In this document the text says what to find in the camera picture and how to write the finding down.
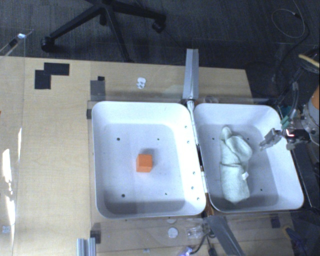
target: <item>towel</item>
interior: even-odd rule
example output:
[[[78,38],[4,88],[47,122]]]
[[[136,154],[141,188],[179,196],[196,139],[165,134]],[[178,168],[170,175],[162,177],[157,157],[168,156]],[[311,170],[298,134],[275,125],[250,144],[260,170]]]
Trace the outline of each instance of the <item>towel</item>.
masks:
[[[248,143],[241,136],[233,135],[227,126],[221,130],[220,151],[223,197],[236,204],[250,196],[247,170],[253,152]]]

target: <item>orange cube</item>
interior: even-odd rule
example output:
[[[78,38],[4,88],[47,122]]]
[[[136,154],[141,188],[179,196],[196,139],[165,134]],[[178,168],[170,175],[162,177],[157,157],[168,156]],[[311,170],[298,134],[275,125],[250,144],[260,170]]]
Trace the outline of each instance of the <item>orange cube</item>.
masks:
[[[136,158],[136,171],[138,173],[150,173],[152,169],[152,155],[139,154]]]

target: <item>white cable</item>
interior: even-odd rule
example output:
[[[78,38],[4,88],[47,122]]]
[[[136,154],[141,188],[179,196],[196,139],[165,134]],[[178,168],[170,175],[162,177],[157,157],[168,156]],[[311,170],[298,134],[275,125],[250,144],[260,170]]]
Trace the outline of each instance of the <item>white cable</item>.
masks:
[[[271,14],[271,20],[272,20],[273,25],[274,25],[282,34],[284,34],[285,36],[287,36],[287,37],[289,37],[289,38],[292,38],[292,39],[298,39],[298,38],[301,38],[301,37],[304,35],[304,33],[306,32],[306,25],[305,25],[305,20],[304,20],[304,17],[302,16],[302,13],[301,13],[300,8],[299,8],[298,5],[296,4],[295,0],[292,0],[292,1],[293,1],[293,3],[294,3],[295,7],[297,8],[297,10],[298,10],[298,12],[299,12],[299,15],[300,15],[300,17],[301,17],[302,26],[303,26],[301,35],[293,36],[293,35],[287,34],[287,33],[284,32],[283,30],[281,30],[281,28],[279,28],[279,27],[277,26],[277,24],[275,23],[275,21],[274,21],[274,15],[275,15],[275,13],[283,11],[283,12],[289,12],[289,13],[291,13],[292,15],[295,16],[296,13],[295,13],[294,11],[288,10],[288,9],[283,9],[283,8],[282,8],[282,9],[277,9],[277,10],[275,10],[275,11]]]

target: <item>transparent acrylic panel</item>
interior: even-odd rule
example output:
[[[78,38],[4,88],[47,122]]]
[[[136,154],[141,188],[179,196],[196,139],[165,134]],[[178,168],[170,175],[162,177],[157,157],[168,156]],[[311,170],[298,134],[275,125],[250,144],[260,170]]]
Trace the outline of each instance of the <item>transparent acrylic panel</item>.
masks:
[[[25,41],[31,30],[1,28],[0,254],[13,253],[25,86]]]

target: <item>chair caster wheel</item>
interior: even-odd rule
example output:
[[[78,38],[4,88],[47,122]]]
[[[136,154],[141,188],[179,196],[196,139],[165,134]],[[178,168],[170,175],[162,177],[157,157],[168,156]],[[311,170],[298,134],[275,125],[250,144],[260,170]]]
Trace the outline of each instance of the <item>chair caster wheel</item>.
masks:
[[[55,48],[55,40],[49,36],[42,38],[41,40],[41,49],[46,52],[52,52]]]
[[[160,21],[155,21],[152,24],[152,28],[157,32],[157,33],[161,33],[165,28],[166,28],[166,24],[164,22],[160,22]]]

